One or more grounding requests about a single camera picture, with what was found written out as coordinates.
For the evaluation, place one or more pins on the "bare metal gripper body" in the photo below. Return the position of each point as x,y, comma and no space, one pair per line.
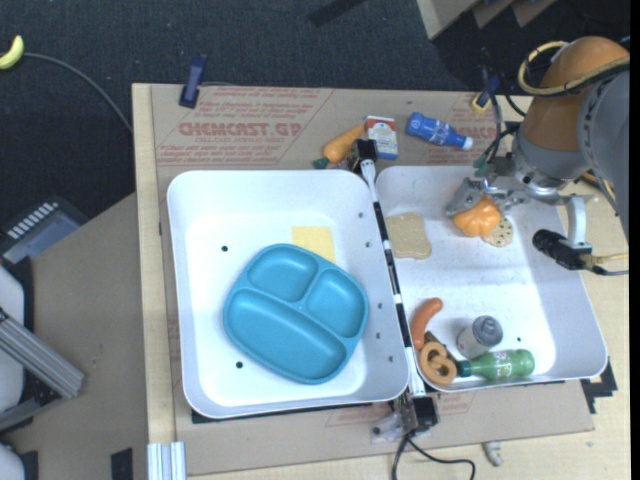
537,185

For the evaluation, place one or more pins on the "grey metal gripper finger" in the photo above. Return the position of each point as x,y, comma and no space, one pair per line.
462,199
510,204

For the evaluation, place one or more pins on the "orange pumpkin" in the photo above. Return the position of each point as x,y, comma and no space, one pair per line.
477,218

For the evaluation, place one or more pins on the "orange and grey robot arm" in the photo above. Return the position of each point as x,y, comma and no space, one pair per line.
560,113

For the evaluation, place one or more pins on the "beige lotus root slice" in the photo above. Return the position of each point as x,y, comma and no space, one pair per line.
500,235

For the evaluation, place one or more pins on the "tan bread slice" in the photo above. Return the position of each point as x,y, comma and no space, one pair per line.
407,235

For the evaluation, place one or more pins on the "blue bottle white cap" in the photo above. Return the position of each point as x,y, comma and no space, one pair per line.
432,129

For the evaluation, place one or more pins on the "white plastic tray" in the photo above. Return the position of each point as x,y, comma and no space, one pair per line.
210,288
490,278

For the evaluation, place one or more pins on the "thin black and white rod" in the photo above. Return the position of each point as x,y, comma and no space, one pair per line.
387,248

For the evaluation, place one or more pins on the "white and red carton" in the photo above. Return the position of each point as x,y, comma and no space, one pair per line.
384,135

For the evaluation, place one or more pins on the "orange sausage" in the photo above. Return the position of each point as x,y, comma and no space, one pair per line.
422,320

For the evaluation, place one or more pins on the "orange carrot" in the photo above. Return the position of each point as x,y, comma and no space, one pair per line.
342,144

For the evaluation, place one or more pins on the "grey and white can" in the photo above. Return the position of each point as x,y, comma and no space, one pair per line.
477,338

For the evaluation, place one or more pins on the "yellow cheese slice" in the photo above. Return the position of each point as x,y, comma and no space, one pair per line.
312,240

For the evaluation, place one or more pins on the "green bottle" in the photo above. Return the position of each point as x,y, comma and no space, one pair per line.
500,365

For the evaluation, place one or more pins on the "orange pretzel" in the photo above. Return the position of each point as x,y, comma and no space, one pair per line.
430,368

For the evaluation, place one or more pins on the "blue divided plate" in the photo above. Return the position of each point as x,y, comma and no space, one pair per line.
295,313

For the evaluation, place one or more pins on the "brown cardboard board red print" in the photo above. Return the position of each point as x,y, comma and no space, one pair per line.
240,133

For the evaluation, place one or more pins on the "yellow banana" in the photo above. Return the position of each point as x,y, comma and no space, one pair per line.
12,54

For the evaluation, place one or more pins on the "black cylinder on white bracket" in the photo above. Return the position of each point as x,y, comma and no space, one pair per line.
555,248

